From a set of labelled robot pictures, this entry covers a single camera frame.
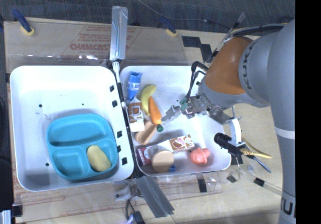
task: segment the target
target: pink toy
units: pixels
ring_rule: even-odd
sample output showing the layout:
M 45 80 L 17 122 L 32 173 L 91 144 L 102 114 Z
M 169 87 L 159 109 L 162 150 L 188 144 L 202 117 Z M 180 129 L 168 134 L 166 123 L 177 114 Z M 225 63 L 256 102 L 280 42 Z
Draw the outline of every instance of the pink toy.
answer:
M 209 149 L 207 148 L 197 148 L 196 150 L 192 151 L 190 154 L 190 159 L 195 164 L 206 164 L 207 158 L 211 155 Z

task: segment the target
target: blue plate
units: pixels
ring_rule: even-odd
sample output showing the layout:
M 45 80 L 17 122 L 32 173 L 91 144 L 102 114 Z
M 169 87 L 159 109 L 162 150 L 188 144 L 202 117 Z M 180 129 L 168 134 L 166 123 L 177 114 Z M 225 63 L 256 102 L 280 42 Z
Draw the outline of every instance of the blue plate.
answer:
M 87 149 L 97 145 L 108 157 L 111 167 L 95 171 Z M 97 114 L 78 114 L 59 118 L 47 129 L 47 146 L 56 172 L 70 180 L 80 180 L 112 170 L 118 161 L 117 144 L 111 126 Z

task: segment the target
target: cable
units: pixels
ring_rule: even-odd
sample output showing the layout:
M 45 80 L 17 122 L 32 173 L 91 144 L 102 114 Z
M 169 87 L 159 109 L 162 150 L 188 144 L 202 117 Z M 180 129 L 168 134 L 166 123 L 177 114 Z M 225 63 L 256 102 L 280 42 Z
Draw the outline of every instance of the cable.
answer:
M 237 29 L 237 30 L 232 31 L 227 36 L 227 38 L 230 38 L 233 36 L 252 35 L 253 33 L 256 33 L 256 32 L 278 31 L 278 30 L 281 30 L 285 25 L 286 24 L 267 24 L 267 25 L 260 25 L 260 26 L 256 26 L 256 27 Z
M 131 205 L 130 199 L 128 199 L 128 200 L 126 201 L 125 215 L 126 215 L 126 219 L 127 219 L 127 220 L 129 220 L 129 215 L 128 215 L 128 207 L 129 207 L 129 206 L 131 207 L 133 213 L 135 213 L 135 209 L 134 209 L 134 207 Z
M 223 25 L 223 24 L 220 24 L 220 23 L 216 23 L 214 21 L 211 21 L 211 20 L 207 20 L 207 19 L 173 19 L 173 18 L 168 18 L 166 17 L 165 15 L 161 14 L 160 12 L 154 10 L 153 8 L 151 8 L 149 5 L 145 4 L 142 0 L 137 0 L 139 1 L 142 5 L 144 5 L 145 7 L 147 7 L 148 9 L 150 9 L 152 12 L 168 19 L 168 20 L 171 20 L 171 21 L 200 21 L 200 22 L 205 22 L 205 23 L 209 23 L 209 24 L 215 24 L 215 25 L 219 25 L 221 27 L 224 27 L 226 29 L 230 29 L 229 27 Z
M 5 117 L 6 117 L 6 105 L 2 97 L 0 96 L 0 136 L 1 138 L 3 137 L 4 130 L 5 130 Z
M 190 99 L 192 88 L 193 88 L 193 85 L 195 83 L 196 78 L 198 77 L 198 74 L 201 73 L 201 74 L 203 74 L 205 76 L 205 73 L 203 71 L 200 71 L 200 70 L 196 71 L 197 67 L 201 67 L 205 71 L 208 70 L 208 67 L 205 66 L 203 63 L 201 63 L 199 61 L 195 61 L 195 62 L 192 63 L 192 66 L 191 66 L 192 74 L 191 74 L 190 88 L 189 88 L 189 91 L 187 92 L 185 98 L 183 99 L 184 102 L 187 102 Z

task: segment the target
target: banana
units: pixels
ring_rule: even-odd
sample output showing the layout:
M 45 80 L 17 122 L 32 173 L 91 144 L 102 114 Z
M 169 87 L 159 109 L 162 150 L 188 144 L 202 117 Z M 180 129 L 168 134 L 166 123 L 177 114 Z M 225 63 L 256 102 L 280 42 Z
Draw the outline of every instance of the banana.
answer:
M 145 111 L 147 116 L 150 114 L 149 110 L 148 110 L 148 99 L 151 97 L 151 95 L 155 91 L 156 91 L 156 86 L 155 85 L 148 85 L 140 93 L 139 100 L 141 101 L 142 108 Z

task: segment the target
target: toy carrot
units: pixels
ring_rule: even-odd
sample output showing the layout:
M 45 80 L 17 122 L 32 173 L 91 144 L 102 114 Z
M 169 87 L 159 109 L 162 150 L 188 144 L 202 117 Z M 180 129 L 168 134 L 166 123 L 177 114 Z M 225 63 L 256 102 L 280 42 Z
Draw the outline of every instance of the toy carrot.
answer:
M 159 108 L 157 107 L 157 104 L 155 103 L 153 97 L 149 97 L 148 99 L 148 110 L 151 117 L 151 122 L 153 122 L 155 125 L 157 125 L 157 131 L 162 132 L 164 128 L 162 127 L 162 115 L 159 111 Z

